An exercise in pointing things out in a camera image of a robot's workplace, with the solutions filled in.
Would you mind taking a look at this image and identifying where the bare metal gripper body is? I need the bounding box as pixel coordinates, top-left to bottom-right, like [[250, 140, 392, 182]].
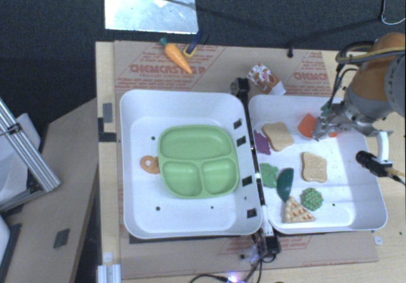
[[318, 104, 381, 137]]

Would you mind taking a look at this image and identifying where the orange wedge slice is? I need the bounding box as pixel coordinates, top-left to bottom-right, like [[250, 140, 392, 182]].
[[297, 113, 339, 139]]

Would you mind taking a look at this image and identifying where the tan bread slice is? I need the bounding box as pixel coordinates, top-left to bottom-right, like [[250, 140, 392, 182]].
[[300, 151, 328, 184], [261, 121, 294, 152]]

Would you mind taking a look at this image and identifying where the white plastic tray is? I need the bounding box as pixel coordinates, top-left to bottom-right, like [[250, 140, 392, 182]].
[[119, 89, 264, 240], [247, 94, 389, 235]]

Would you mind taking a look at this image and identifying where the green bumpy round cluster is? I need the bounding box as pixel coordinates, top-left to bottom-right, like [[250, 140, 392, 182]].
[[299, 187, 325, 212]]

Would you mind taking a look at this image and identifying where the thin black and white rod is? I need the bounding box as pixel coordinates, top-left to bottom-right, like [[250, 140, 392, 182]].
[[240, 91, 274, 235]]

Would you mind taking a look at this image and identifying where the white and orange carton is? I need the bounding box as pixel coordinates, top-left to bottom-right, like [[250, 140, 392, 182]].
[[247, 62, 287, 96]]

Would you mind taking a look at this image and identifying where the pizza slice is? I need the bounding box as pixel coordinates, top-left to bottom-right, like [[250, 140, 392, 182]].
[[282, 195, 316, 224]]

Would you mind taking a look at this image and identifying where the green divided plate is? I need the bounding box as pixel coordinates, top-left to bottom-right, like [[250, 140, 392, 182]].
[[157, 124, 240, 199]]

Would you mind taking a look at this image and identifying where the orange carrot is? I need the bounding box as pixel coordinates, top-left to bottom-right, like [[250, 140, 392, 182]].
[[159, 37, 193, 75]]

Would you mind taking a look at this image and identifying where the brown cardboard board red print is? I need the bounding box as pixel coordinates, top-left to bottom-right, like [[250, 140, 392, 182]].
[[113, 40, 380, 280]]

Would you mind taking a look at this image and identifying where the orange pretzel biscuit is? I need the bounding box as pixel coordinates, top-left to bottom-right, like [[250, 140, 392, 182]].
[[140, 155, 161, 175]]

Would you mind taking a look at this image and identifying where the black cylinder on white bracket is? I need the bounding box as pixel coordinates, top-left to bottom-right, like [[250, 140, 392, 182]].
[[355, 131, 395, 178]]

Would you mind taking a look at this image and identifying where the black block with thin wires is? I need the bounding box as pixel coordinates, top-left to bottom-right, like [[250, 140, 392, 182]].
[[230, 77, 252, 97], [252, 233, 282, 258]]

